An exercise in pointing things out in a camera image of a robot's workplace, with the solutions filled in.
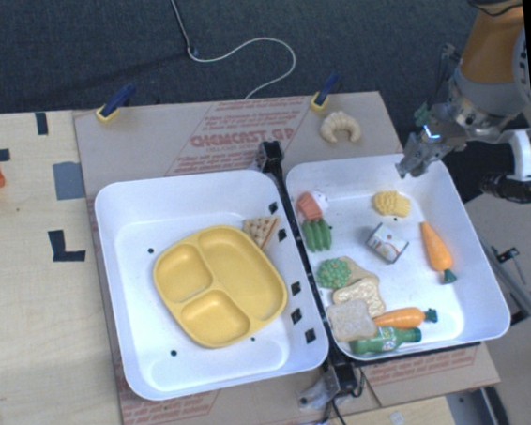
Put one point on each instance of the thin black rod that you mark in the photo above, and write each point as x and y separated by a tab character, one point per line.
304	259

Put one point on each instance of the tan bread slice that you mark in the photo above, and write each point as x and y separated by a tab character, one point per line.
361	273

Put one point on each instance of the orange striped toy piece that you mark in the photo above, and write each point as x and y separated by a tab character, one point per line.
306	206

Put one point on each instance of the beige croissant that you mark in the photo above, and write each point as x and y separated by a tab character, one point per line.
338	123

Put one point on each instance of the yellow toast slice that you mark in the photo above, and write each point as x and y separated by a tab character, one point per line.
363	293

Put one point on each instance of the yellow corn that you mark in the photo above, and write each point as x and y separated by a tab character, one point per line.
391	204

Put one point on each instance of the black cylinder on white bracket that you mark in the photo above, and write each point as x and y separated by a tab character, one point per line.
521	151

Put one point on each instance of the orange carrot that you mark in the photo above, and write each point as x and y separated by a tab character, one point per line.
435	250
399	318

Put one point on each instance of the green ribbed vegetable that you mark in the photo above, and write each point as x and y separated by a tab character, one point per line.
317	235

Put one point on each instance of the tan pizza slice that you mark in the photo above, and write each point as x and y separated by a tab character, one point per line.
261	230

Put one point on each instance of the white plastic tray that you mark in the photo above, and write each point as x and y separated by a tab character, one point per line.
470	279
137	291

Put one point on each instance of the white spotted toy piece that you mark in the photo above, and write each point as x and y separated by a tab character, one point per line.
322	199

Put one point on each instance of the green bottle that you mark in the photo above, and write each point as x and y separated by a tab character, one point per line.
383	341

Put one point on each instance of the white and orange carton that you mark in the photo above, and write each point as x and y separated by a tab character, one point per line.
386	243

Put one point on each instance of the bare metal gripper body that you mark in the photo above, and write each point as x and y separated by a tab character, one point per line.
446	133

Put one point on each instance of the yellow divided plate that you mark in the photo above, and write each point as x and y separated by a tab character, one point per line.
234	276

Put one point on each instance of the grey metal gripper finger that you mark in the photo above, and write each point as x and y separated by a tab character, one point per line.
403	169
421	168

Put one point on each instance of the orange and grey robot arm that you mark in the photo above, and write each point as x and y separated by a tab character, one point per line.
493	41

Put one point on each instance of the brown cardboard board red print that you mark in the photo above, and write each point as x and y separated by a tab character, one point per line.
182	135

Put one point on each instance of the white bread slice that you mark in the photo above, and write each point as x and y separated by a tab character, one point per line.
351	320

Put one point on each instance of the green broccoli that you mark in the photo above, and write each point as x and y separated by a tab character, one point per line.
333	272

